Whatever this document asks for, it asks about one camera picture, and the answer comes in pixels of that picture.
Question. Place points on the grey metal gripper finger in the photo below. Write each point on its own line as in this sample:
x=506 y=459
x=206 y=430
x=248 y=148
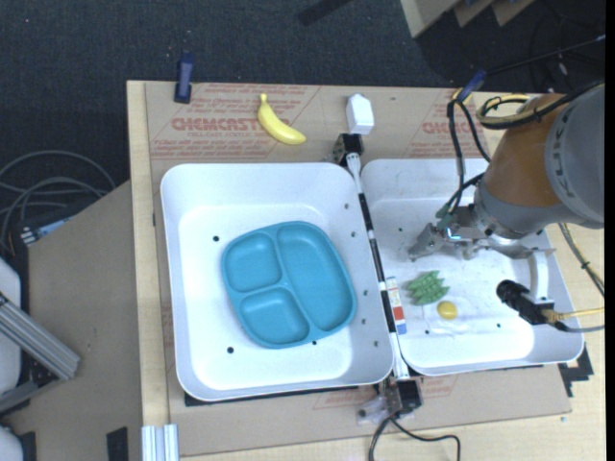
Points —
x=431 y=244
x=419 y=242

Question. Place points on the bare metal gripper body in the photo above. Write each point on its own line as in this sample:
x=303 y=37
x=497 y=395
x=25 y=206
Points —
x=468 y=228

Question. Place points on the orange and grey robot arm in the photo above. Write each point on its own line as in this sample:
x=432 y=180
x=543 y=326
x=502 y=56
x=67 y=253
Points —
x=528 y=176

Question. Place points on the green pea pods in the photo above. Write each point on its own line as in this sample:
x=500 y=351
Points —
x=427 y=288

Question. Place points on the thin black and white rod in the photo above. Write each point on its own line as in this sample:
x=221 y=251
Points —
x=371 y=231

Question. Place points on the white packet, red blue print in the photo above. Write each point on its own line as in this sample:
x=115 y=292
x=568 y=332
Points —
x=397 y=305

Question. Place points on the white fried egg, yellow yolk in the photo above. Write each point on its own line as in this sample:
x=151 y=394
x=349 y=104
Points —
x=447 y=311

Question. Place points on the blue divided plate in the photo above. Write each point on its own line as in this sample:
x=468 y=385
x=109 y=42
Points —
x=312 y=276

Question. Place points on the white plastic tray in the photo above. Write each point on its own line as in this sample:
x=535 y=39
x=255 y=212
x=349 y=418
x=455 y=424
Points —
x=269 y=377
x=480 y=353

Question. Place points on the white carton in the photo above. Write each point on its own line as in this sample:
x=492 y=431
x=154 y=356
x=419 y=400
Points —
x=360 y=113

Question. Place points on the yellow banana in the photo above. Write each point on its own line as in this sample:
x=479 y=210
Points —
x=278 y=125

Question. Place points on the brown cardboard board, red print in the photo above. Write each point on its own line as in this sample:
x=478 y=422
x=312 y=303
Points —
x=230 y=128

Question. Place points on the black cylinder on white bracket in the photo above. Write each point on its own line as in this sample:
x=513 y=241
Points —
x=521 y=300

